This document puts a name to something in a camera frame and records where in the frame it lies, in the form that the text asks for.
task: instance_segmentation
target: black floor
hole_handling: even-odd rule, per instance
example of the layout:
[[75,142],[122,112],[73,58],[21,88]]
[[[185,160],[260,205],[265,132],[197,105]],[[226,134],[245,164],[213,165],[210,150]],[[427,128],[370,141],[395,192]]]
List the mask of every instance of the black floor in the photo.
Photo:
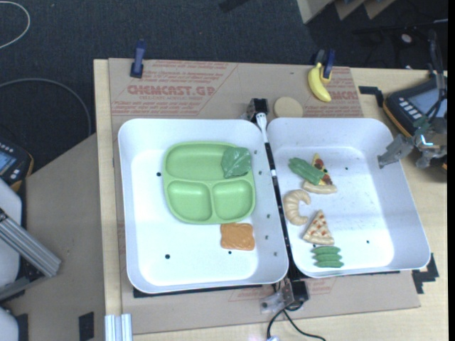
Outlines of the black floor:
[[[333,48],[336,65],[427,69],[433,28],[447,69],[448,24],[431,23],[448,18],[448,0],[397,0],[373,20],[360,7],[341,21],[332,4],[306,25],[296,0],[249,0],[229,11],[227,0],[2,1],[24,6],[31,25],[0,49],[0,137],[28,150],[35,170],[88,135],[86,113],[66,87],[86,105],[94,132],[92,62],[132,58],[138,38],[146,59],[310,64],[317,50]],[[0,4],[0,46],[25,26],[19,7]],[[401,27],[414,44],[400,45]],[[364,29],[372,31],[355,34]],[[2,86],[25,78],[52,82]]]

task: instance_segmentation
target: wooden table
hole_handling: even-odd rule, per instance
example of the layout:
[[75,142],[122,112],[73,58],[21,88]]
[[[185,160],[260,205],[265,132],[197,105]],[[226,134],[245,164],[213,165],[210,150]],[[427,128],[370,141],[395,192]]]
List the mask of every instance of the wooden table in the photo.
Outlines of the wooden table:
[[[95,60],[95,95],[97,110],[97,145],[100,167],[100,208],[104,259],[106,314],[122,314],[117,214],[115,205],[113,137],[109,97],[109,64]],[[373,86],[387,93],[411,87],[425,79],[428,72],[417,70],[351,70],[355,86]],[[397,130],[377,106],[374,96],[359,94],[365,117],[387,124],[393,135]],[[447,273],[447,179],[438,168],[418,169],[413,155],[402,160],[417,210],[439,271],[435,282],[424,284],[420,308],[377,313],[340,315],[329,318],[297,320],[305,332],[327,340],[448,340],[448,273]],[[135,340],[265,340],[267,324],[235,325],[200,330],[135,335]],[[280,340],[305,340],[287,321],[276,322],[273,335]]]

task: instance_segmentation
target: pizza slice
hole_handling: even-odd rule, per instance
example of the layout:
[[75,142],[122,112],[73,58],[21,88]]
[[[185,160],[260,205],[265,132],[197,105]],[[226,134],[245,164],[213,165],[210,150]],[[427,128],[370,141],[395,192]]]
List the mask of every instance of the pizza slice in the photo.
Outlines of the pizza slice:
[[319,156],[319,154],[317,154],[317,153],[314,154],[311,165],[314,168],[319,169],[322,173],[324,173],[324,177],[322,177],[322,179],[320,179],[318,185],[333,185],[332,178],[330,177],[330,174],[328,174],[326,165],[324,164],[324,162],[321,159],[321,157]]
[[335,240],[327,226],[326,216],[319,210],[305,231],[304,240],[318,245],[333,245]]

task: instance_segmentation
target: yellow banana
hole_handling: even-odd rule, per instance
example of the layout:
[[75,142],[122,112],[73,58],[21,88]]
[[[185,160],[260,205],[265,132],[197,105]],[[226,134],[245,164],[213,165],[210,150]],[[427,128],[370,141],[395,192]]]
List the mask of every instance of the yellow banana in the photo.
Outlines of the yellow banana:
[[310,85],[311,91],[318,99],[324,102],[330,102],[332,97],[322,84],[321,69],[322,64],[320,62],[310,69],[310,72],[308,73],[308,84]]

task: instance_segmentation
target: divided green plate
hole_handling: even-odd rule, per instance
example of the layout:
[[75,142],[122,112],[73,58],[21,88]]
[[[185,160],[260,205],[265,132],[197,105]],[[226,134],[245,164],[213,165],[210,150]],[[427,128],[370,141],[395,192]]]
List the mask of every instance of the divided green plate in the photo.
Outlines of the divided green plate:
[[191,224],[238,222],[255,208],[252,171],[224,178],[221,160],[235,145],[217,141],[176,144],[164,155],[166,201],[178,219]]

